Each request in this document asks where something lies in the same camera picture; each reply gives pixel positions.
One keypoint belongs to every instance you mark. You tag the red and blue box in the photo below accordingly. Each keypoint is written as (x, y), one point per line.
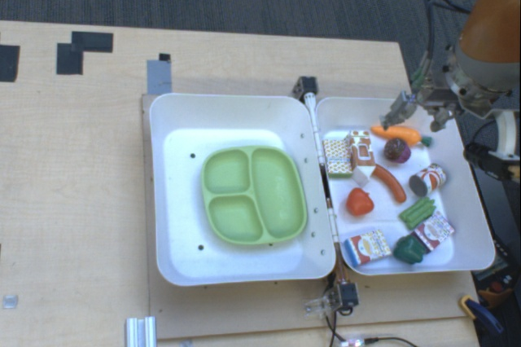
(368, 247)

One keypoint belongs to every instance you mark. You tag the green divided plate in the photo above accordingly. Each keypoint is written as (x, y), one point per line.
(277, 190)

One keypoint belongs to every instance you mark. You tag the white plastic tray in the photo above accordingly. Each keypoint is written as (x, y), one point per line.
(183, 194)
(468, 215)

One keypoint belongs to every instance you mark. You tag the orange sausage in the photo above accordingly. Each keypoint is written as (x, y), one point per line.
(392, 184)

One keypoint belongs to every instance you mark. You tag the purple round toy vegetable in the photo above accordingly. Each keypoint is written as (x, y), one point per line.
(397, 150)

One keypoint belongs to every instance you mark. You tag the black cylinder on white bracket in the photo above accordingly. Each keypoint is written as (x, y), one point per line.
(492, 162)

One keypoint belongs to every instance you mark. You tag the orange carrot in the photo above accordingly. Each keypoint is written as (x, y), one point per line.
(401, 133)

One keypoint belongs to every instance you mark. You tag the red and white patterned box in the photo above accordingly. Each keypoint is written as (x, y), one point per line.
(435, 231)

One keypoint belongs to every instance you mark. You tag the orange and white carton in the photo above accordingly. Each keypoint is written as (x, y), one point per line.
(363, 158)

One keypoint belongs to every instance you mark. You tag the white box with yellow pattern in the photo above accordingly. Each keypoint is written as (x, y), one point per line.
(337, 158)

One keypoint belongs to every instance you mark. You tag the green toy beans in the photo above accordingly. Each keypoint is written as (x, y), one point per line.
(417, 213)

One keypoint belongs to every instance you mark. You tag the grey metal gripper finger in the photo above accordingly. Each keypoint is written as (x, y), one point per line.
(441, 118)
(398, 109)

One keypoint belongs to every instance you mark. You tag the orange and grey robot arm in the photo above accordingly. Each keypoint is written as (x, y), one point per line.
(490, 23)

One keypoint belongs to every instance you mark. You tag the green toy pepper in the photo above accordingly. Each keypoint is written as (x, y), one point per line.
(409, 250)

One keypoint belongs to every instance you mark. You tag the orange and white can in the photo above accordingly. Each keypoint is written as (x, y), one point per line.
(429, 179)

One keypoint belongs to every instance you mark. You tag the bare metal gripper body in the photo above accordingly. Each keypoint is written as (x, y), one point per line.
(468, 93)

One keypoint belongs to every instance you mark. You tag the thin black and white rod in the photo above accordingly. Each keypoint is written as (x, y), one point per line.
(315, 125)

